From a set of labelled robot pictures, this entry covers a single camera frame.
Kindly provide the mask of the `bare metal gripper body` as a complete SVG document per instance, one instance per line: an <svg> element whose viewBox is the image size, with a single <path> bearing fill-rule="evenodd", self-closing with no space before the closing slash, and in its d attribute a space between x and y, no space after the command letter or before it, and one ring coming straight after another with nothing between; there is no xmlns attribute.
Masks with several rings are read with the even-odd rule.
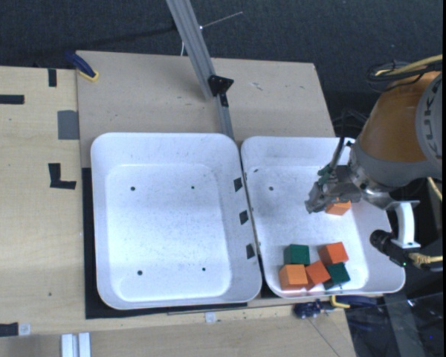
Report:
<svg viewBox="0 0 446 357"><path fill-rule="evenodd" d="M338 198L338 204L366 201L382 210L389 210L395 204L390 195L392 188L371 179L361 167L327 166L320 171L320 186L323 190L323 209L331 197Z"/></svg>

